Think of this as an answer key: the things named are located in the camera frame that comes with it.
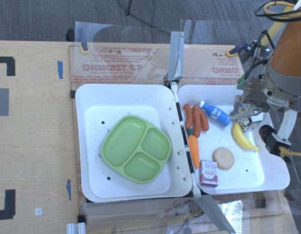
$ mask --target small carton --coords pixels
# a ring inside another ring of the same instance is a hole
[[[199,182],[201,185],[218,186],[217,162],[212,160],[200,161]]]

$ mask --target bottle cap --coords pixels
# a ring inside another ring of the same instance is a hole
[[[202,108],[205,105],[205,102],[202,100],[199,104],[199,106]]]

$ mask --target metal bracket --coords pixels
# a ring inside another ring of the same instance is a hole
[[[284,113],[281,127],[277,132],[277,137],[279,140],[288,141],[296,124],[297,115],[298,113],[293,110],[288,110]]]
[[[194,200],[220,231],[236,233],[211,195],[195,197]]]
[[[171,32],[169,70],[164,81],[179,80],[183,77],[184,32]]]
[[[86,224],[85,223],[67,224],[66,230],[67,230],[67,234],[86,234]]]

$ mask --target gray carpet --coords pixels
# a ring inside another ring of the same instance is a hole
[[[74,29],[79,21],[145,27],[145,32],[154,28],[148,42],[169,43],[166,32],[185,30],[188,43],[238,45],[250,43],[273,24],[254,15],[254,11],[268,1],[132,0],[131,15],[127,16],[128,0],[0,0],[0,40],[66,41],[67,30]],[[141,41],[145,32],[134,32],[132,39]],[[120,40],[111,36],[114,34],[108,32],[95,36],[95,40]],[[292,150],[301,151],[301,114],[290,141]],[[301,232],[300,157],[294,157],[289,170],[292,178],[286,193]]]

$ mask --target yellow cable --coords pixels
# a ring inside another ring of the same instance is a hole
[[[301,153],[290,151],[283,146],[280,146],[278,149],[281,151],[282,157],[284,157],[284,156],[301,156]]]
[[[286,7],[283,12],[288,12],[288,11],[292,11],[292,7]],[[273,25],[268,30],[268,34],[270,35],[271,39],[273,39],[276,36],[276,34],[280,31],[280,29],[284,24],[285,24],[284,22],[279,22],[279,21],[273,23]],[[261,45],[265,47],[269,45],[269,40],[267,36],[264,36],[262,38]]]
[[[271,1],[268,2],[266,5],[263,6],[263,12],[264,14],[267,15],[273,15],[276,14],[275,12],[269,11],[268,8],[270,6],[274,6],[274,5],[284,5],[284,6],[288,6],[288,7],[294,7],[295,5],[289,2],[285,2],[285,1]],[[297,11],[296,13],[292,13],[292,14],[287,14],[287,15],[281,15],[281,16],[277,16],[280,19],[287,19],[287,18],[298,18],[301,17],[301,11]]]

